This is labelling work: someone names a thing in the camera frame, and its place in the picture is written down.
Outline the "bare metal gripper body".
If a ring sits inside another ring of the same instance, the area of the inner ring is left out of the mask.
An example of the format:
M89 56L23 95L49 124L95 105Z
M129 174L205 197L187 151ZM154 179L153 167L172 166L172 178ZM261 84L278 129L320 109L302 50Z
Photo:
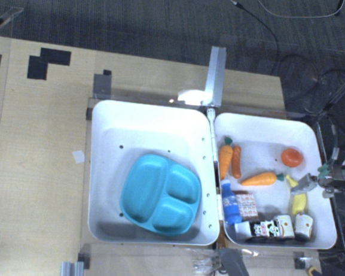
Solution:
M325 169L319 172L317 182L328 193L342 193L345 195L345 178L341 170L329 171Z

